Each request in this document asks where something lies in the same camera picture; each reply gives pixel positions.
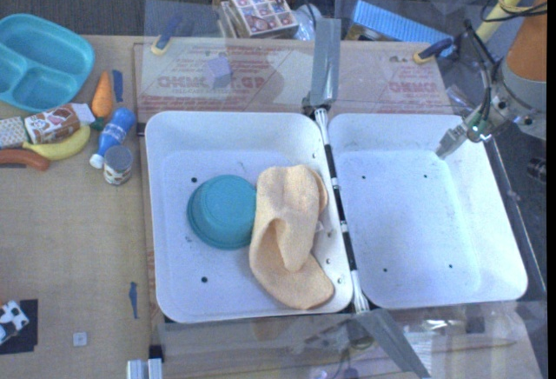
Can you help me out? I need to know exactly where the small patterned packet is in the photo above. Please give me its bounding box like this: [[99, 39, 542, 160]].
[[0, 116, 30, 150]]

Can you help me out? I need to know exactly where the white plastic tray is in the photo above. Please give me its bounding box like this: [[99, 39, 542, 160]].
[[328, 112, 529, 310], [143, 110, 354, 324]]

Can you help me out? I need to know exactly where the teal bowl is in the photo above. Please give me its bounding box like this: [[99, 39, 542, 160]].
[[186, 174, 259, 251]]

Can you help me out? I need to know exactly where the yellow banana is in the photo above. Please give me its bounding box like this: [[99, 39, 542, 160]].
[[21, 124, 92, 163]]

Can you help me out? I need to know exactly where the orange carrot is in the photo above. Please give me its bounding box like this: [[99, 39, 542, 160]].
[[89, 70, 116, 131]]

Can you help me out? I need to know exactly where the blue bottle with white cap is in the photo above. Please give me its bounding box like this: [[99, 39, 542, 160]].
[[89, 107, 137, 170]]

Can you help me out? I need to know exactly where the black and white carton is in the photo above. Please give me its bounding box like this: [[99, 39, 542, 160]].
[[0, 299, 30, 346]]

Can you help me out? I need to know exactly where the brown sausage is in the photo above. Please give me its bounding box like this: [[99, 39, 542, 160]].
[[0, 147, 51, 172]]

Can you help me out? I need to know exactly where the brown and white carton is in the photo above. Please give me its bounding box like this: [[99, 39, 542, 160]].
[[23, 103, 96, 146]]

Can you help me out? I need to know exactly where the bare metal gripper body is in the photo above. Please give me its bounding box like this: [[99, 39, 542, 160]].
[[460, 90, 547, 144]]

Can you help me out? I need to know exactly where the thin black and white rod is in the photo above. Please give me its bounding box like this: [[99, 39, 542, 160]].
[[313, 107, 371, 314]]

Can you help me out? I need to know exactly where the printed picture box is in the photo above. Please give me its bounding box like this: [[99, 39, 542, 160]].
[[218, 0, 301, 40]]

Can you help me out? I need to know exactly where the brown cardboard board red print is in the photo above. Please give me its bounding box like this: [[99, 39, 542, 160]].
[[132, 37, 538, 372]]

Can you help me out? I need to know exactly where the small grey can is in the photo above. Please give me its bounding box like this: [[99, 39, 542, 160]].
[[103, 144, 134, 187]]

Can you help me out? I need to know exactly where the blue divided plate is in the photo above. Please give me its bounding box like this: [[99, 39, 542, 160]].
[[0, 12, 96, 115]]

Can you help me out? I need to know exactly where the yellow cloth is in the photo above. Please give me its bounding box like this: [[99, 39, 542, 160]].
[[248, 163, 336, 311]]

